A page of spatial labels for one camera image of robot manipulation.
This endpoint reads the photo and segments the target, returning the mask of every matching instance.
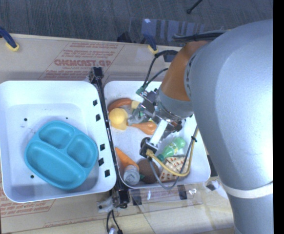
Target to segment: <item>drain hole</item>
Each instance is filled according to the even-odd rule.
[[[109,170],[106,170],[105,171],[105,177],[108,177],[108,176],[110,176],[111,175],[111,173],[109,172]]]
[[[103,158],[100,158],[99,159],[99,166],[102,166],[104,164],[104,159]]]

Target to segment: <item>small bottle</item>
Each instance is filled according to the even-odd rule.
[[[165,158],[175,155],[185,144],[186,142],[182,137],[176,137],[169,145],[165,146],[163,152],[159,154],[157,158],[163,162]]]
[[[123,179],[128,185],[136,185],[140,180],[139,170],[134,165],[126,166]]]

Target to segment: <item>toy lemon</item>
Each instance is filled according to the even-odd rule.
[[[109,112],[112,127],[120,130],[127,129],[128,113],[123,108],[114,108]]]

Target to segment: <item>white plastic bin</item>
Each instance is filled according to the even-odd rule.
[[[111,81],[107,83],[104,87],[104,94],[105,94],[105,101],[106,105],[108,105],[120,98],[130,98],[136,101],[143,101],[143,98],[136,94],[138,88],[142,86],[142,81]],[[155,88],[159,88],[161,82],[152,82],[147,87],[147,91],[154,90]],[[170,134],[166,139],[161,142],[161,146],[166,146],[169,144],[174,137],[181,136],[183,137],[187,145],[182,148],[178,152],[178,154],[185,155],[187,151],[187,147],[191,141],[191,136],[194,134],[194,130],[196,127],[195,117],[189,117],[186,119],[184,127],[178,133]],[[143,133],[141,130],[135,127],[127,127],[126,130],[118,130],[116,128],[111,127],[113,143],[115,147],[121,149],[124,153],[126,153],[133,161],[138,162],[139,160],[143,159],[139,154],[141,140],[144,137],[151,137]],[[205,147],[203,144],[203,140],[200,134],[197,136],[197,143],[195,143],[192,163],[191,163],[191,170],[188,176],[184,178],[180,178],[177,185],[185,185],[185,184],[193,184],[199,182],[205,182],[210,177],[210,166],[208,163]],[[118,168],[121,175],[122,182],[124,184],[125,181],[123,179],[124,174],[124,167],[122,164],[117,160]],[[172,182],[165,183],[166,186],[171,185]],[[144,182],[140,181],[137,185],[128,185],[130,188],[153,188],[153,187],[160,187],[159,183],[153,184],[145,184]]]
[[[26,166],[24,151],[47,122],[62,120],[91,137],[98,160],[73,190],[56,188]],[[86,81],[6,81],[0,84],[0,159],[3,190],[18,203],[106,192],[116,172],[96,88]]]

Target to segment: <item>yellow cable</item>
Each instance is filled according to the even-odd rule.
[[[192,162],[192,155],[193,155],[193,149],[194,149],[194,143],[195,141],[193,141],[192,146],[191,146],[191,153],[190,153],[190,158],[189,158],[189,165],[187,167],[187,171],[185,173],[177,173],[175,171],[172,171],[171,169],[169,169],[168,167],[165,166],[165,164],[163,164],[154,154],[154,152],[151,149],[147,149],[146,150],[146,155],[155,159],[164,169],[166,169],[168,172],[170,172],[171,174],[175,175],[175,176],[179,176],[179,177],[185,177],[190,173],[190,168],[191,168],[191,162]]]

